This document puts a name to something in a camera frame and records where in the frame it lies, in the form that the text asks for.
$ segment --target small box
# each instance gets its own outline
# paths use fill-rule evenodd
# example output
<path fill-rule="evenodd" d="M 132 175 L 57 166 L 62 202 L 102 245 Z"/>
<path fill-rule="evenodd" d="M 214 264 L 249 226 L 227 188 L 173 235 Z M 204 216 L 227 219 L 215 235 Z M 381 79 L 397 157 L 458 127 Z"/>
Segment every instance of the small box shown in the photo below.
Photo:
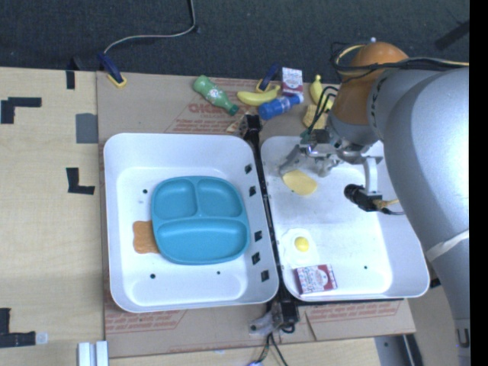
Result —
<path fill-rule="evenodd" d="M 311 265 L 295 269 L 301 294 L 322 293 L 337 288 L 331 265 Z"/>
<path fill-rule="evenodd" d="M 303 94 L 303 77 L 301 70 L 282 68 L 281 93 L 287 96 Z"/>

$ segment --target dark gray carpet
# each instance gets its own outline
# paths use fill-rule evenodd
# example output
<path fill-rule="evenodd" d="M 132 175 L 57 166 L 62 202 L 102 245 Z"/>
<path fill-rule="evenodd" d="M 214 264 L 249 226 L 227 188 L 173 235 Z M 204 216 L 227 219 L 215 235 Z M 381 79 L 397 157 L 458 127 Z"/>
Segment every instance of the dark gray carpet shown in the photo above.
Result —
<path fill-rule="evenodd" d="M 187 0 L 0 1 L 0 66 L 65 69 L 78 56 L 96 70 L 96 53 L 117 39 L 191 24 Z M 470 0 L 194 0 L 194 8 L 199 33 L 108 55 L 129 72 L 258 79 L 278 62 L 327 82 L 338 80 L 335 42 L 376 37 L 410 56 L 469 60 Z"/>

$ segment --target cardboard box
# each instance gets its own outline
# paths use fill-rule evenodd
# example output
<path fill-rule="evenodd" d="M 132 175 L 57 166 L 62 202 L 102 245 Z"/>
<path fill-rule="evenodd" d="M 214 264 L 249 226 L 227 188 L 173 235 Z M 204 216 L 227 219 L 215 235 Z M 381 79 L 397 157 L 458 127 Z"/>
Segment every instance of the cardboard box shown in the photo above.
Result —
<path fill-rule="evenodd" d="M 108 283 L 107 225 L 104 200 L 103 147 L 117 133 L 229 134 L 253 106 L 239 102 L 236 92 L 254 91 L 255 81 L 211 78 L 239 105 L 229 116 L 193 91 L 196 77 L 124 73 L 125 88 L 116 88 L 104 72 L 97 72 L 98 134 L 100 159 L 101 230 L 104 258 L 105 338 L 111 358 L 172 352 L 261 346 L 262 337 L 249 333 L 249 323 L 265 314 L 266 305 L 128 313 L 111 299 Z M 311 102 L 307 87 L 305 102 Z M 304 106 L 266 123 L 262 141 L 273 135 L 295 135 L 303 130 Z M 406 300 L 334 303 L 299 307 L 300 322 L 280 343 L 313 342 L 385 336 L 415 331 Z"/>

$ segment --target egg yolk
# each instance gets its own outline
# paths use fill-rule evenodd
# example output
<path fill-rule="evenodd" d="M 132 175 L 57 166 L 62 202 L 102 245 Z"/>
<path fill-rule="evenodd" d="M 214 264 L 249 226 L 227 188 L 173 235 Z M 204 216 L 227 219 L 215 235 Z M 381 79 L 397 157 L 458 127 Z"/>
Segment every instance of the egg yolk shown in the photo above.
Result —
<path fill-rule="evenodd" d="M 295 247 L 301 252 L 308 251 L 309 248 L 308 240 L 302 236 L 297 237 L 295 239 Z"/>

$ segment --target bottle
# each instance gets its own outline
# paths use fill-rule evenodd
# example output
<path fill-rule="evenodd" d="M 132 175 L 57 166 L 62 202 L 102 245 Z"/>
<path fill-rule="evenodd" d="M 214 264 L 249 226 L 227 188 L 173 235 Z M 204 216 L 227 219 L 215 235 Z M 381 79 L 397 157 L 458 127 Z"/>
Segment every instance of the bottle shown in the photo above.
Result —
<path fill-rule="evenodd" d="M 201 75 L 195 80 L 193 89 L 202 94 L 211 104 L 223 108 L 230 115 L 234 115 L 239 110 L 239 106 L 233 104 L 227 97 L 227 94 L 217 87 L 216 84 L 212 83 L 205 75 Z"/>
<path fill-rule="evenodd" d="M 268 103 L 261 104 L 258 108 L 258 113 L 264 120 L 272 119 L 277 115 L 288 112 L 294 105 L 300 104 L 302 101 L 303 94 L 281 96 Z"/>

